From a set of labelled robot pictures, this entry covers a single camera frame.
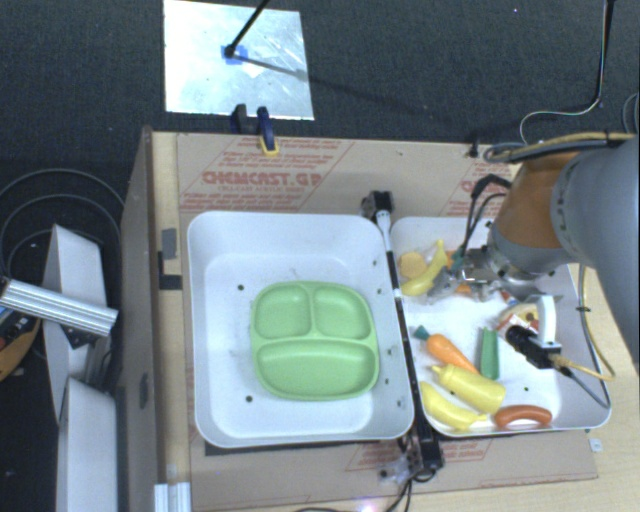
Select orange carrot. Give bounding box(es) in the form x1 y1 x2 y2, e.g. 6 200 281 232
411 324 479 374

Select red sausage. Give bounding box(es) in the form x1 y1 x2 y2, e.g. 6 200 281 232
493 404 553 431

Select yellow squeeze bottle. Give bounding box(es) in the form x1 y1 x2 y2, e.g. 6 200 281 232
430 363 507 414

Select green divided plate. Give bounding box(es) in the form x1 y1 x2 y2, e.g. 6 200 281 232
249 280 380 402

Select pizza slice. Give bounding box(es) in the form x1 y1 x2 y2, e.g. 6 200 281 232
496 301 540 335

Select black block with thin wires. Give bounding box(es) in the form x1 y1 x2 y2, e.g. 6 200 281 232
361 190 397 219
398 433 445 477

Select yellow banana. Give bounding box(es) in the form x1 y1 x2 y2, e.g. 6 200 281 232
419 380 489 432
399 239 450 297

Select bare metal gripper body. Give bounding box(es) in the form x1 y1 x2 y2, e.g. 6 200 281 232
453 248 547 302

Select thin black and white rod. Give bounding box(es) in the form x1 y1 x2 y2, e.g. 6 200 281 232
378 210 429 442

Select orange round biscuit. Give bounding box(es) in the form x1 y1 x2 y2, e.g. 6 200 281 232
399 252 426 279

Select white plastic tray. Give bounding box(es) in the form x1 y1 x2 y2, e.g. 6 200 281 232
389 215 613 439
187 210 416 449

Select green rectangular block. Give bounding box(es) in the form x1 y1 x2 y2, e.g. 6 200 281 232
478 326 502 381

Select black cylinder on white bracket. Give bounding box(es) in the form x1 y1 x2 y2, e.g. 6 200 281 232
504 294 564 370

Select brown cardboard board red print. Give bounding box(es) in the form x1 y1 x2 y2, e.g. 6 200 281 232
175 132 600 499

